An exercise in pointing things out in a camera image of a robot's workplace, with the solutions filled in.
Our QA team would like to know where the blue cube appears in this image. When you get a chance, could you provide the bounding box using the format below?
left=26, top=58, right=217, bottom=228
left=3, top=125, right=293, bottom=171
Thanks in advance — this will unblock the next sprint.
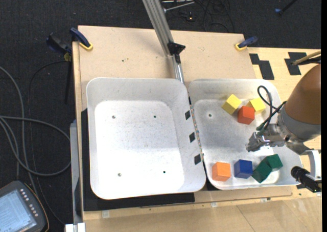
left=233, top=159, right=254, bottom=179

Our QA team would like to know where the orange cube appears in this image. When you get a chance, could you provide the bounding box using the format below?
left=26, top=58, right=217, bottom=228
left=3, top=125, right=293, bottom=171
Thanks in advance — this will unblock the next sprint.
left=211, top=161, right=232, bottom=182

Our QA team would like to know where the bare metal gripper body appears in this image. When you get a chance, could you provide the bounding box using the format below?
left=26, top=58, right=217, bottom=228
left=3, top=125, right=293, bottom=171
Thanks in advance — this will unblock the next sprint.
left=260, top=123, right=291, bottom=148

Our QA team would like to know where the black cylinder on white bracket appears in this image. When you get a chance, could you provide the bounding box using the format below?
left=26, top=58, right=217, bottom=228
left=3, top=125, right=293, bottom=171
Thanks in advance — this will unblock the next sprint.
left=287, top=141, right=322, bottom=193

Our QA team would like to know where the green cube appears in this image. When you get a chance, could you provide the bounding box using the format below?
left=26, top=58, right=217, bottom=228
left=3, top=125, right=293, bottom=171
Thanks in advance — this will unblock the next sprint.
left=264, top=153, right=284, bottom=170
left=251, top=160, right=273, bottom=184

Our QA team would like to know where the yellow cube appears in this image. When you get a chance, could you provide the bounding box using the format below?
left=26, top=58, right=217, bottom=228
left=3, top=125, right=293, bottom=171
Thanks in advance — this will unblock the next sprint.
left=246, top=97, right=267, bottom=113
left=221, top=94, right=243, bottom=115

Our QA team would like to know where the white plastic tray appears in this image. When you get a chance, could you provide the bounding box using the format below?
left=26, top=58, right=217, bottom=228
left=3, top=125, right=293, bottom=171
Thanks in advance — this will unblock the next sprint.
left=188, top=78, right=304, bottom=191
left=85, top=77, right=207, bottom=200

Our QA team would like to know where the red-orange cube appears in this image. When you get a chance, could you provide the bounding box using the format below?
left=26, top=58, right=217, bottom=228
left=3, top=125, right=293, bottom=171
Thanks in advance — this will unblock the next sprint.
left=237, top=105, right=256, bottom=125

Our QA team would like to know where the pale wood board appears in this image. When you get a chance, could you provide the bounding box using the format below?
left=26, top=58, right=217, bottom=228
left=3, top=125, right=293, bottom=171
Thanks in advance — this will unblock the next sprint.
left=77, top=25, right=293, bottom=221

